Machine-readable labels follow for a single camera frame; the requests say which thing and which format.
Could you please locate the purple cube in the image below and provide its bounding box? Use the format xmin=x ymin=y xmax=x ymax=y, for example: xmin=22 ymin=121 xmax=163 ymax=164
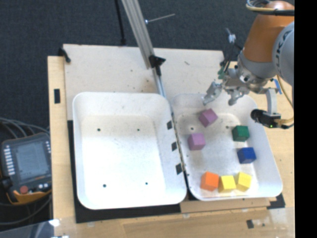
xmin=198 ymin=108 xmax=219 ymax=128
xmin=187 ymin=132 xmax=207 ymax=151

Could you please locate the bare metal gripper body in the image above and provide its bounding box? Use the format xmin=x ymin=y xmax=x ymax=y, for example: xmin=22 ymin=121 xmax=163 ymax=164
xmin=221 ymin=67 xmax=270 ymax=95

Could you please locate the yellow cube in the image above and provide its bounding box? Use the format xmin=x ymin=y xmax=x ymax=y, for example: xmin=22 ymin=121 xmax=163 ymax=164
xmin=234 ymin=172 xmax=253 ymax=192
xmin=217 ymin=175 xmax=237 ymax=193

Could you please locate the black cylinder on white bracket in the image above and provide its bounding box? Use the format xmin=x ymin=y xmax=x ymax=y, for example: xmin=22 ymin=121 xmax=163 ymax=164
xmin=250 ymin=87 xmax=282 ymax=129

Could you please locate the orange cube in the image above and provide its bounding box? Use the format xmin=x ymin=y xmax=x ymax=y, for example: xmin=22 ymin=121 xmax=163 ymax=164
xmin=200 ymin=171 xmax=220 ymax=192

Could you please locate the pale wooden board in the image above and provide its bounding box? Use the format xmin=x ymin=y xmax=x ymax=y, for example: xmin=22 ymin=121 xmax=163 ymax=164
xmin=62 ymin=43 xmax=232 ymax=121

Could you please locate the white plastic tray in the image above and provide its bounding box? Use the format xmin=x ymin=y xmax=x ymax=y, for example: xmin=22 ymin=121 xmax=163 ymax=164
xmin=72 ymin=91 xmax=188 ymax=211
xmin=170 ymin=93 xmax=284 ymax=202

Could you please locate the blue cube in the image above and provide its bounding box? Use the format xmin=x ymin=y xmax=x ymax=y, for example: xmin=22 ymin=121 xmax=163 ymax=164
xmin=236 ymin=146 xmax=257 ymax=165

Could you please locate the green cube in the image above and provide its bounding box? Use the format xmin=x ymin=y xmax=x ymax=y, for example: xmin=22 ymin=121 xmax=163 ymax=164
xmin=231 ymin=125 xmax=250 ymax=143

